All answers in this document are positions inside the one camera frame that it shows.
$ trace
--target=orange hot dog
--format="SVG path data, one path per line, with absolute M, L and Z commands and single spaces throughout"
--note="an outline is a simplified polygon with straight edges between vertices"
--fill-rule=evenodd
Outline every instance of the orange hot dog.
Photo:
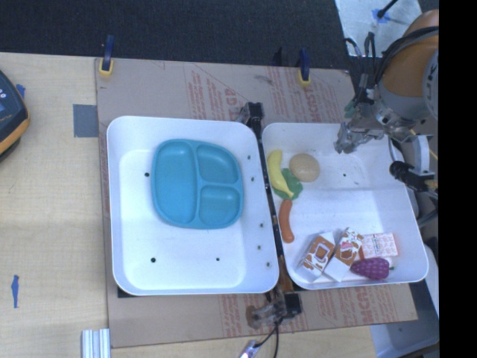
M 295 236 L 290 227 L 290 211 L 292 204 L 293 202 L 290 199 L 283 199 L 278 212 L 278 224 L 282 231 L 282 239 L 287 243 L 295 240 Z

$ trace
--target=yellow banana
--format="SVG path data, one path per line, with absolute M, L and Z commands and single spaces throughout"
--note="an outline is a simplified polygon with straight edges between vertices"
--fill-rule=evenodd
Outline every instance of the yellow banana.
M 274 189 L 286 192 L 286 194 L 292 198 L 294 193 L 288 188 L 285 178 L 283 177 L 280 164 L 282 162 L 283 152 L 282 150 L 273 150 L 267 158 L 268 165 L 268 177 L 270 178 L 270 184 Z

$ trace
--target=cardboard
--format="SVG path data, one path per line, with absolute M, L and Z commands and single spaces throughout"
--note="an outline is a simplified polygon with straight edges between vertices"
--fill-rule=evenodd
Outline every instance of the cardboard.
M 249 101 L 262 102 L 262 125 L 272 122 L 344 120 L 353 97 L 350 76 L 341 70 L 312 69 L 307 88 L 295 68 L 115 60 L 111 75 L 95 60 L 107 307 L 113 348 L 263 335 L 252 328 L 250 307 L 266 305 L 264 295 L 178 295 L 131 297 L 112 273 L 106 129 L 119 116 L 161 116 L 235 120 Z M 285 321 L 283 333 L 411 321 L 417 317 L 408 284 L 300 291 L 303 312 Z

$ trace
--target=potato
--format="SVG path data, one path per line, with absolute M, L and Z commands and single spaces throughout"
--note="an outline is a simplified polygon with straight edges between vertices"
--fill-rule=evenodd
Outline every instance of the potato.
M 320 175 L 320 164 L 310 154 L 296 154 L 290 159 L 291 173 L 302 182 L 312 182 Z

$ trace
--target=blue divided plate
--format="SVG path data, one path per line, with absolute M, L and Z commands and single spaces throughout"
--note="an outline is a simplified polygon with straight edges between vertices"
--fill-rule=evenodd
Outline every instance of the blue divided plate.
M 170 139 L 154 154 L 154 206 L 178 227 L 225 228 L 241 216 L 244 192 L 240 166 L 227 149 L 191 139 Z

